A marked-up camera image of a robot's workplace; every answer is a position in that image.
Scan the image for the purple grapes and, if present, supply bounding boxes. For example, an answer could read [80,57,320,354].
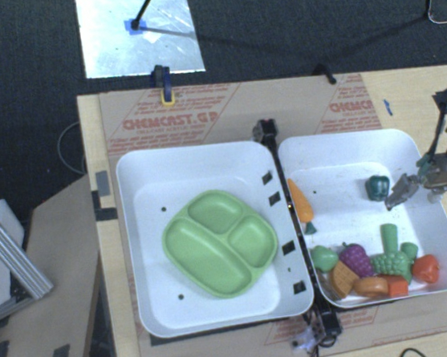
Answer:
[337,239,376,281]

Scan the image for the dark green pepper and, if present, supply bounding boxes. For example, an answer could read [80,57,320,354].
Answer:
[364,172,393,203]

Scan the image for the black block with thin wires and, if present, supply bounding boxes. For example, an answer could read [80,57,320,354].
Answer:
[251,117,281,144]
[311,307,345,340]

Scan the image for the light green apple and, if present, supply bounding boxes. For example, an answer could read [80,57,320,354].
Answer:
[309,242,342,275]

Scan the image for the green divided plate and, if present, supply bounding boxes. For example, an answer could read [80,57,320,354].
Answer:
[156,181,285,306]

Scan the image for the thin black and white rod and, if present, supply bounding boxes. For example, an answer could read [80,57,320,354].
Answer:
[266,133,331,328]

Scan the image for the orange red cube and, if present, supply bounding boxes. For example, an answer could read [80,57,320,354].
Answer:
[384,272,411,300]

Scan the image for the brown cardboard board red print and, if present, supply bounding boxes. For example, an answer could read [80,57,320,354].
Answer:
[97,51,447,357]

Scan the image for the white plastic tray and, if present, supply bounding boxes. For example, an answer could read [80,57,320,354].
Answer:
[113,130,319,343]
[274,117,447,317]

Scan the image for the orange carrot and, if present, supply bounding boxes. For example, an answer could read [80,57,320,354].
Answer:
[286,175,319,237]

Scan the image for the red orange pepper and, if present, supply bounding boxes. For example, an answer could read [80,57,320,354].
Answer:
[409,253,442,287]

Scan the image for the green broccoli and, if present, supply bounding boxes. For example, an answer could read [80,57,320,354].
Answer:
[366,220,424,288]

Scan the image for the brown waffle biscuit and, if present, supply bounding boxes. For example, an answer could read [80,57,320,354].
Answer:
[326,258,363,301]

